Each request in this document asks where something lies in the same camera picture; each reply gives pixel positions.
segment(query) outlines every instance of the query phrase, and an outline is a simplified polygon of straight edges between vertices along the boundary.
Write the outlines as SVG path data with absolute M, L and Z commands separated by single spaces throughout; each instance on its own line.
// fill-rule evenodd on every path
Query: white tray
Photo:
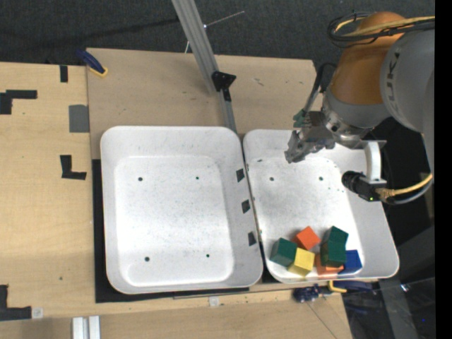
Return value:
M 388 278 L 399 266 L 383 206 L 367 202 L 346 189 L 341 182 L 348 170 L 366 172 L 363 150 L 336 144 L 332 150 L 308 155 L 306 160 L 287 163 L 284 151 L 291 131 L 255 130 L 244 137 L 244 154 L 254 197 L 256 219 L 271 275 L 282 283 L 327 280 L 314 269 L 305 278 L 289 272 L 268 258 L 276 240 L 291 240 L 306 226 L 322 238 L 335 225 L 348 232 L 347 250 L 360 254 L 362 269 L 337 279 Z M 319 245 L 311 251 L 318 253 Z
M 101 140 L 107 277 L 126 294 L 253 285 L 263 263 L 242 147 L 223 127 L 117 126 Z

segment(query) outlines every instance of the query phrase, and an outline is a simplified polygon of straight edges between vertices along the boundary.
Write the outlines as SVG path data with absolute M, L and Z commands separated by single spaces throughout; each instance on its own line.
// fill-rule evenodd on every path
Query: blue cube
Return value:
M 345 255 L 347 256 L 347 260 L 344 263 L 344 269 L 340 271 L 339 274 L 356 273 L 360 268 L 362 268 L 358 250 L 347 250 Z

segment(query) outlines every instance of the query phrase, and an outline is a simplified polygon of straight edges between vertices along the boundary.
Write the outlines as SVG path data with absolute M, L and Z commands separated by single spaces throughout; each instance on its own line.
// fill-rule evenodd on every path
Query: black clamp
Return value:
M 229 87 L 234 83 L 235 78 L 232 74 L 222 73 L 221 71 L 214 71 L 212 73 L 212 82 L 217 92 L 223 91 L 225 101 L 231 102 L 231 94 Z

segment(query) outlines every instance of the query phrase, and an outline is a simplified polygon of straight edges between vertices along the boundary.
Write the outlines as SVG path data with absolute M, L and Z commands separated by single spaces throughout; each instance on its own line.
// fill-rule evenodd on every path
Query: metal pole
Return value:
M 199 16 L 198 9 L 194 0 L 171 0 L 174 9 L 179 16 L 182 28 L 184 29 L 187 40 L 189 41 L 191 50 L 198 63 L 199 69 L 206 82 L 207 89 L 210 94 L 218 94 L 220 101 L 220 110 L 225 126 L 237 132 L 232 111 L 232 103 L 225 100 L 223 91 L 217 93 L 212 81 L 212 74 L 218 71 L 217 61 L 213 55 L 212 47 L 207 38 L 204 25 Z

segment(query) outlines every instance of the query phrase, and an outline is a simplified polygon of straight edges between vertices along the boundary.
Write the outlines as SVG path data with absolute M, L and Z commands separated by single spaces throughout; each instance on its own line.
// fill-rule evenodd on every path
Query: black cable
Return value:
M 333 19 L 328 24 L 327 29 L 327 35 L 328 38 L 333 42 L 333 44 L 337 47 L 346 48 L 346 47 L 352 47 L 353 45 L 359 45 L 359 44 L 371 44 L 379 37 L 387 37 L 392 36 L 396 34 L 401 34 L 404 32 L 412 32 L 416 30 L 431 30 L 435 28 L 435 18 L 430 18 L 426 20 L 420 20 L 420 21 L 414 21 L 409 22 L 402 25 L 393 26 L 390 28 L 385 28 L 380 32 L 370 33 L 370 34 L 363 34 L 363 35 L 352 35 L 352 36 L 345 36 L 345 35 L 338 35 L 337 29 L 338 26 L 341 23 L 347 22 L 349 20 L 352 20 L 350 23 L 356 22 L 358 19 L 361 20 L 363 18 L 366 18 L 367 16 L 371 15 L 372 13 L 368 12 L 354 12 L 352 14 L 341 16 L 339 18 Z
M 294 122 L 294 128 L 295 127 L 300 127 L 303 124 L 304 118 L 308 114 L 308 112 L 311 110 L 311 107 L 312 107 L 312 105 L 314 103 L 314 100 L 316 99 L 317 93 L 323 93 L 324 92 L 324 90 L 321 90 L 320 92 L 318 92 L 318 90 L 321 87 L 321 81 L 322 81 L 322 78 L 323 78 L 323 70 L 325 69 L 326 66 L 332 66 L 333 68 L 336 68 L 336 64 L 329 63 L 329 62 L 323 63 L 322 65 L 319 66 L 319 69 L 318 69 L 317 75 L 316 75 L 316 79 L 314 81 L 314 85 L 313 85 L 312 90 L 311 90 L 311 94 L 309 94 L 309 97 L 308 97 L 308 99 L 306 101 L 306 104 L 293 117 L 293 119 L 295 121 Z
M 0 36 L 2 35 L 12 35 L 16 39 L 22 39 L 25 42 L 29 42 L 29 46 L 27 47 L 19 47 L 17 49 L 10 49 L 9 53 L 16 54 L 18 52 L 28 52 L 30 50 L 36 50 L 36 49 L 50 49 L 51 53 L 56 48 L 64 48 L 64 47 L 70 47 L 71 45 L 76 46 L 78 48 L 84 49 L 85 48 L 85 42 L 87 40 L 91 39 L 97 39 L 100 37 L 109 37 L 116 34 L 123 34 L 125 32 L 140 32 L 142 30 L 148 29 L 148 28 L 156 28 L 166 25 L 171 25 L 174 23 L 179 23 L 179 17 L 175 16 L 174 18 L 168 18 L 165 20 L 159 20 L 152 23 L 140 23 L 140 24 L 134 24 L 129 26 L 121 26 L 119 28 L 109 29 L 109 30 L 100 30 L 96 32 L 92 32 L 87 35 L 79 35 L 74 37 L 59 37 L 52 40 L 45 40 L 45 41 L 39 41 L 32 37 L 28 36 L 20 36 L 17 35 L 15 32 L 6 31 L 2 28 L 0 30 Z

